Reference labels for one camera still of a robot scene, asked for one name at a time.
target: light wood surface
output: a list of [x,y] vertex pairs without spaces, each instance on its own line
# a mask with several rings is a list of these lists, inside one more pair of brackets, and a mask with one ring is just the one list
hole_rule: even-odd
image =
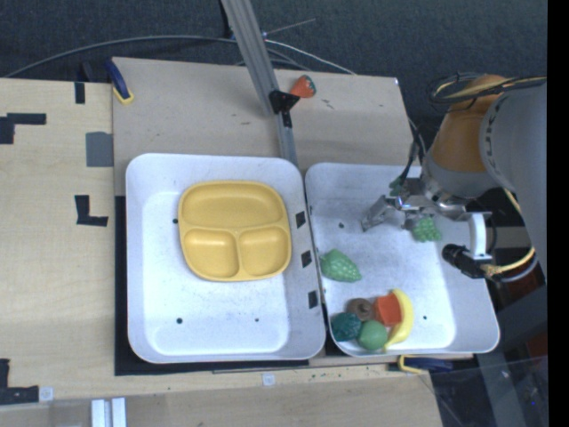
[[[115,189],[137,155],[278,157],[274,117],[262,112],[246,68],[114,59],[134,95],[115,101]],[[277,70],[288,92],[302,73]],[[317,94],[291,110],[299,168],[322,162],[405,165],[412,141],[394,77],[310,73]]]
[[[90,411],[88,401],[8,407],[0,412],[0,423],[90,425]],[[419,376],[130,397],[126,418],[135,427],[442,426],[429,379]]]

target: black wire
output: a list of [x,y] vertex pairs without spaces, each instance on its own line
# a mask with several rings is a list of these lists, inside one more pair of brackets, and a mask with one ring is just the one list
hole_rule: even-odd
[[[301,71],[312,71],[311,69],[308,69],[307,67],[301,65],[300,63],[297,63],[296,61],[288,61],[285,59],[269,59],[269,60],[273,65],[288,65],[290,67],[295,67],[296,69],[299,69]],[[245,64],[244,60],[241,60],[238,63],[236,63],[235,66],[239,67],[244,64]]]
[[529,265],[525,269],[518,272],[517,274],[506,277],[503,273],[501,273],[493,275],[489,277],[489,279],[495,283],[513,283],[530,275],[533,272],[533,270],[537,267],[538,262],[539,260],[537,259],[537,255],[534,254],[533,258],[530,260]]
[[[105,41],[105,42],[97,43],[97,44],[89,44],[87,46],[78,47],[78,48],[72,49],[70,51],[60,52],[60,53],[55,54],[55,55],[48,57],[46,59],[37,61],[35,63],[31,63],[25,67],[20,68],[20,69],[16,69],[16,70],[12,71],[11,73],[8,73],[4,77],[16,77],[17,75],[20,75],[22,73],[30,71],[33,68],[37,68],[37,67],[40,67],[42,65],[45,65],[46,63],[50,63],[52,61],[64,59],[66,57],[70,57],[70,56],[78,54],[78,53],[93,51],[95,49],[100,49],[103,47],[110,47],[110,46],[115,46],[115,45],[120,45],[120,44],[129,44],[129,43],[141,43],[141,42],[152,42],[152,41],[174,41],[174,40],[192,40],[192,41],[198,41],[198,42],[205,41],[205,42],[211,42],[211,43],[225,43],[225,44],[232,44],[232,45],[237,44],[237,41],[234,39],[219,38],[219,37],[215,37],[215,36],[200,36],[200,35],[137,36],[137,37],[133,37],[133,38],[124,38],[124,39],[117,39],[117,40],[112,40],[112,41]],[[267,48],[267,51],[278,56],[278,57],[280,57],[280,58],[282,58],[283,60],[290,61],[291,63],[297,63],[293,59],[291,59],[290,57],[284,55],[283,53],[281,53],[279,51],[275,51],[274,49],[270,49],[270,48]]]
[[413,138],[413,145],[411,146],[411,150],[409,153],[409,158],[407,159],[407,165],[405,166],[403,172],[399,175],[399,185],[403,185],[405,180],[407,179],[407,175],[409,174],[409,170],[411,169],[411,165],[417,156],[417,153],[421,150],[420,145],[418,142]]
[[423,158],[425,157],[425,155],[427,155],[425,153],[425,150],[427,150],[427,148],[425,147],[425,141],[422,138],[421,133],[419,132],[419,128],[420,128],[420,126],[422,126],[422,124],[415,125],[410,118],[408,119],[408,122],[409,122],[409,128],[411,128],[411,135],[413,136],[413,142],[417,146],[417,150],[418,150],[417,156],[419,157],[419,163],[422,164]]
[[472,102],[465,109],[457,109],[457,110],[466,110],[469,109],[474,104],[477,98],[487,95],[502,93],[506,90],[519,90],[529,87],[535,87],[547,81],[546,77],[514,77],[511,79],[505,79],[504,81],[502,81],[497,85],[494,85],[492,87],[468,95],[462,95],[460,97],[439,96],[440,94],[439,88],[442,85],[447,85],[447,86],[457,85],[460,83],[472,81],[481,76],[482,75],[478,73],[456,73],[454,76],[443,77],[435,81],[432,81],[428,87],[429,101],[433,104],[449,105],[457,102],[472,100]]

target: yellow cable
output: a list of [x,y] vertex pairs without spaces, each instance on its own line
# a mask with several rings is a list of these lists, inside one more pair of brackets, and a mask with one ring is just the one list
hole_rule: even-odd
[[[508,197],[509,202],[512,203],[514,208],[521,215],[522,209],[519,206],[519,203],[514,198],[514,195],[512,194],[512,192],[509,191],[508,189],[503,189],[503,190],[504,190],[504,193],[506,193],[506,196]],[[527,252],[527,254],[519,261],[512,262],[511,264],[507,264],[505,266],[495,266],[493,264],[483,264],[482,270],[484,270],[486,272],[486,274],[490,277],[492,275],[501,274],[503,272],[507,272],[508,270],[516,269],[519,266],[521,266],[522,264],[526,264],[528,261],[530,261],[533,258],[534,254],[535,254],[535,248],[532,247],[532,248],[530,248],[529,252]]]
[[425,373],[420,368],[409,367],[409,366],[405,365],[405,358],[410,358],[410,357],[411,356],[406,356],[405,354],[402,354],[401,356],[399,356],[399,359],[397,360],[397,366],[399,367],[399,370],[401,370],[402,372],[407,372],[407,373],[416,374],[416,375],[420,375],[420,374]]
[[[524,82],[532,82],[532,81],[541,81],[542,79],[547,79],[547,76],[535,76],[535,77],[521,77],[519,79],[515,79],[514,77],[509,78],[509,79],[504,79],[501,81],[496,81],[490,84],[481,84],[475,87],[470,87],[467,89],[462,89],[459,90],[458,92],[455,93],[451,93],[450,95],[446,95],[445,98],[449,99],[449,98],[460,98],[461,96],[470,96],[474,93],[480,93],[480,92],[484,92],[486,90],[490,90],[493,89],[494,87],[499,87],[501,85],[504,85],[504,87],[509,87],[512,85],[516,85],[516,84],[522,84]],[[450,86],[450,85],[454,85],[456,84],[456,81],[449,81],[447,83],[441,84],[436,90],[435,90],[435,95],[438,95],[439,93],[441,93],[441,91],[443,91],[446,87]]]

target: blue clip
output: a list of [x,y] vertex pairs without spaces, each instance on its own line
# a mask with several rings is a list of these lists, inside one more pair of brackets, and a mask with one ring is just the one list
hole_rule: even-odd
[[126,86],[123,75],[118,70],[115,63],[112,60],[106,60],[104,66],[105,70],[110,76],[110,80],[113,83],[113,93],[115,94],[116,98],[122,104],[130,104],[132,100],[134,100],[134,95]]

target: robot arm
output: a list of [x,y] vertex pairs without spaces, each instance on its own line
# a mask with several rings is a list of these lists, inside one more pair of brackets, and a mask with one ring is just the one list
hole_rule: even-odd
[[[473,222],[466,204],[503,187],[517,194],[547,277],[546,79],[484,75],[446,99],[452,104],[423,159],[420,178],[404,179],[396,197],[381,197],[362,220],[364,230],[382,222],[389,209]],[[477,243],[471,240],[472,250]],[[487,261],[489,255],[465,250],[446,248],[444,258],[472,277],[483,276],[477,259]]]

